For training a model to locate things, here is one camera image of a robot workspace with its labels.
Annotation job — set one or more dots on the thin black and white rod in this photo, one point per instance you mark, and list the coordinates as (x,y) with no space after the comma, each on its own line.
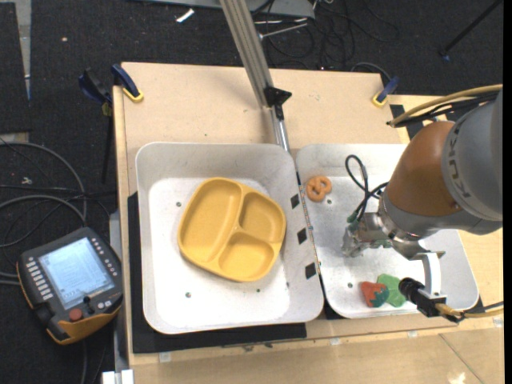
(309,222)

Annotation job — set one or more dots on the orange pretzel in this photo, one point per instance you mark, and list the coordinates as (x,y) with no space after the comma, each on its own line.
(313,193)

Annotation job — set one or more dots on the green leaf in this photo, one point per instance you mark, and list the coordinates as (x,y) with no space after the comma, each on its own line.
(396,292)

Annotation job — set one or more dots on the black cylinder on white bracket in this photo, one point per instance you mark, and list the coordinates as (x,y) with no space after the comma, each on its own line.
(425,299)

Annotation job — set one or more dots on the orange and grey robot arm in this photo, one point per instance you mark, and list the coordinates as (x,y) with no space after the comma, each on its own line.
(436,174)

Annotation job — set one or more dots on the pale wood board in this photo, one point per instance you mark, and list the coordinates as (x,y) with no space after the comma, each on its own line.
(208,106)

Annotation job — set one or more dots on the white plastic tray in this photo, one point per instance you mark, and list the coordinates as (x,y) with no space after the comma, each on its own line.
(340,266)
(168,254)

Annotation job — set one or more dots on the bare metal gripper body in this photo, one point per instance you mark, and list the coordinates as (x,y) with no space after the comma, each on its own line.
(362,233)

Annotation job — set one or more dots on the yellow divided plate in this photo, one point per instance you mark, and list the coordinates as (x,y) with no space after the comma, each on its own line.
(208,222)

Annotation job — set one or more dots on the red strawberry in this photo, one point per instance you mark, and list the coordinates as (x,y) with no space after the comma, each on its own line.
(372,292)

